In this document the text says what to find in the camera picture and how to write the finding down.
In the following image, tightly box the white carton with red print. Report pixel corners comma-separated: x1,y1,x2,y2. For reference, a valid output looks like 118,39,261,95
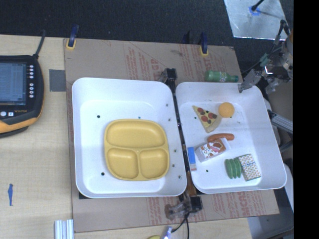
194,137,232,163

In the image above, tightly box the orange toy sausage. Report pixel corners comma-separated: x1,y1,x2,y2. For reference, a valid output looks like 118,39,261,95
207,133,235,143

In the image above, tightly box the white carton with orange dots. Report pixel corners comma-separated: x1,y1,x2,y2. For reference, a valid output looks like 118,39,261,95
238,153,262,182

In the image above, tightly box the yellow divided plate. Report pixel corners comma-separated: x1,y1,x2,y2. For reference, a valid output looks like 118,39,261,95
104,119,170,182

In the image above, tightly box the green plastic bottle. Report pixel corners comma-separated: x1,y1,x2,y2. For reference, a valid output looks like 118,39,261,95
204,70,239,83

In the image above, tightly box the thin black and white rod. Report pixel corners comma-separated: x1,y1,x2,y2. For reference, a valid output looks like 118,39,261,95
170,82,196,198

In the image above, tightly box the black block with thin wires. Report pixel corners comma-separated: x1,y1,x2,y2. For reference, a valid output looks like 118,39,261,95
184,195,203,213
163,68,178,84

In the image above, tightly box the green ribbed toy vegetable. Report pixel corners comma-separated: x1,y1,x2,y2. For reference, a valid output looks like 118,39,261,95
224,157,243,180

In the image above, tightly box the blue and white packet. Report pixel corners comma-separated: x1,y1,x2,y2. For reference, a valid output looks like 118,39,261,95
186,146,198,171

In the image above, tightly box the toy pizza slice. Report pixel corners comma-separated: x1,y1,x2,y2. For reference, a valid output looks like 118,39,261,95
191,105,222,134

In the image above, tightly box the orange toy ball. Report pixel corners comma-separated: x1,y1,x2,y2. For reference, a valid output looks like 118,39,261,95
218,102,235,119

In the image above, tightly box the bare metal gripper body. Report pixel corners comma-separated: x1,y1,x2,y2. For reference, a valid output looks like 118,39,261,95
264,50,294,82

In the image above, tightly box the white plastic tray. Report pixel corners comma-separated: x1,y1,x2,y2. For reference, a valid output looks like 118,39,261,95
175,82,288,195
71,77,187,199

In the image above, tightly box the brown cardboard board red print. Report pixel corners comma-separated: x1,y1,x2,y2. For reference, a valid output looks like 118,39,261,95
63,38,280,233

